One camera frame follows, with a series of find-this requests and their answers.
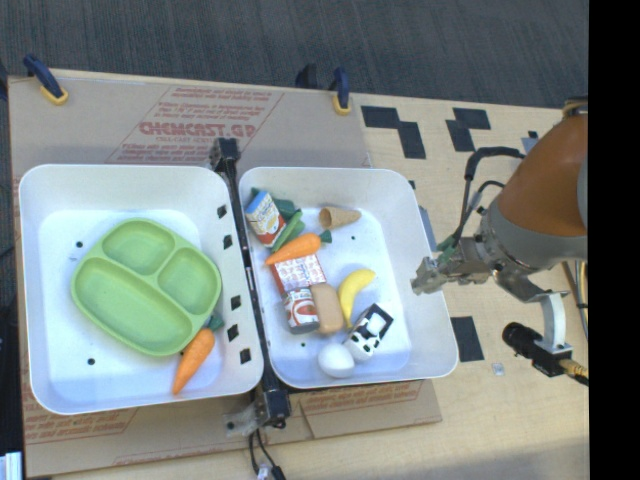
toy banana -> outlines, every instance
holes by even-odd
[[[376,277],[376,273],[368,268],[360,268],[354,270],[342,280],[338,287],[338,299],[342,314],[347,322],[351,325],[351,313],[353,312],[353,302],[356,295]]]

gray carpet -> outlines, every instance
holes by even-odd
[[[315,63],[325,87],[342,66],[353,92],[560,108],[588,93],[588,42],[589,0],[0,0],[0,59],[15,75],[34,53],[58,68],[293,86]],[[4,102],[0,185],[5,306]]]

carrot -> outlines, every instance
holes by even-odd
[[[304,233],[284,244],[280,249],[271,254],[271,256],[267,257],[264,263],[265,265],[273,265],[281,261],[309,256],[317,252],[321,244],[320,236],[316,233]]]
[[[222,320],[214,315],[209,325],[200,329],[185,347],[173,379],[171,391],[174,395],[177,395],[182,390],[211,353],[216,343],[216,336],[213,331],[222,325]]]

toy food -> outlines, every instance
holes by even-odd
[[[282,304],[287,314],[289,330],[293,334],[315,331],[320,327],[320,318],[309,288],[295,288],[284,293]]]
[[[328,283],[317,283],[309,286],[313,302],[316,305],[321,334],[332,334],[344,327],[344,316],[338,299],[338,292]]]
[[[280,294],[296,288],[307,288],[311,284],[327,282],[322,265],[315,254],[274,263],[269,268]]]
[[[357,221],[362,216],[359,210],[347,210],[335,206],[325,206],[320,210],[318,219],[325,229],[335,229]]]
[[[264,263],[265,265],[273,265],[281,261],[309,256],[317,252],[321,244],[320,236],[316,233],[304,233],[284,244],[280,249],[268,256]]]
[[[222,325],[224,325],[222,319],[214,315],[209,324],[200,329],[185,347],[173,380],[171,391],[174,395],[177,395],[182,390],[209,356],[216,343],[216,336],[213,331],[222,327]]]
[[[256,236],[267,247],[271,247],[284,231],[285,220],[273,202],[271,195],[261,190],[245,211],[247,222]]]
[[[345,277],[338,287],[338,299],[347,324],[351,324],[351,313],[356,295],[376,277],[376,273],[368,268],[360,268]]]
[[[355,361],[342,343],[329,343],[320,350],[318,365],[330,377],[344,379],[353,375]]]
[[[302,210],[298,210],[293,214],[293,216],[287,222],[284,230],[280,233],[280,236],[273,242],[273,247],[271,247],[272,252],[276,252],[282,245],[287,241],[289,237],[292,237],[292,233],[295,231],[298,223],[301,222],[302,218]]]
[[[362,312],[343,343],[356,363],[371,359],[392,323],[393,317],[377,304]]]

blue clamp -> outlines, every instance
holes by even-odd
[[[329,90],[338,89],[337,94],[333,96],[333,108],[341,116],[346,116],[351,112],[351,105],[349,105],[349,77],[341,67],[335,69],[333,76],[335,79]]]
[[[24,57],[23,62],[29,73],[34,74],[40,80],[42,84],[40,92],[45,98],[54,105],[63,105],[67,102],[69,93],[60,87],[56,77],[53,76],[49,68],[41,60],[29,53]]]

